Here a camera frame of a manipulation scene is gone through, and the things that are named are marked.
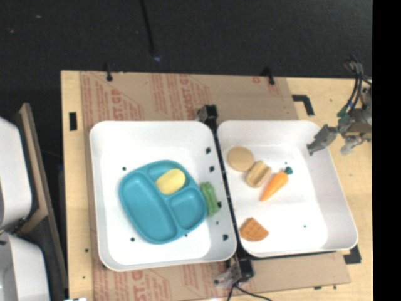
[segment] carrot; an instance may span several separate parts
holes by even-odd
[[[270,196],[287,184],[288,175],[292,173],[293,170],[290,167],[287,167],[284,172],[278,172],[276,175],[274,175],[267,188],[264,190],[261,201],[267,200]]]

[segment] wooden table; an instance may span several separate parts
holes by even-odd
[[[287,78],[293,95],[307,95],[315,112],[308,116],[303,103],[295,106],[299,119],[310,120],[319,126],[335,126],[336,113],[342,108],[353,88],[350,79]],[[65,164],[66,226],[68,242],[69,298],[93,298],[93,277],[89,248],[90,225],[86,188],[85,145],[82,129],[70,131],[70,113],[82,116],[80,71],[61,72],[63,106],[63,145]],[[358,228],[358,247],[362,263],[348,265],[352,282],[323,287],[267,293],[274,301],[287,300],[373,300],[373,240],[372,240],[372,143],[356,147],[343,156],[344,141],[338,137],[330,152],[341,185]],[[233,300],[254,300],[249,296]]]

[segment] dark background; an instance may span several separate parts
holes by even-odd
[[[373,0],[0,0],[0,116],[33,109],[60,219],[61,70],[372,76]]]

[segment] divided blue plate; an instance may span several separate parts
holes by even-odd
[[[155,181],[167,171],[184,172],[184,186],[161,193]],[[202,191],[187,170],[174,161],[147,164],[127,174],[118,189],[122,206],[139,234],[154,244],[164,244],[196,229],[207,216]]]

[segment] white container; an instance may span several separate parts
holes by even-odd
[[[116,271],[222,261],[236,246],[219,158],[210,129],[195,121],[100,122],[90,133],[98,250]],[[125,214],[118,187],[129,172],[151,162],[175,161],[197,184],[210,182],[221,209],[195,230],[166,244],[144,240]]]
[[[306,148],[320,128],[309,121],[227,121],[218,130],[232,205],[240,227],[254,217],[268,231],[267,238],[242,247],[256,258],[347,250],[358,235],[328,149],[312,156]],[[248,148],[273,174],[289,166],[289,182],[266,201],[266,188],[251,188],[227,162],[237,145]]]
[[[0,241],[0,301],[50,301],[40,248],[6,232]]]
[[[0,229],[31,211],[32,194],[18,128],[0,117]]]

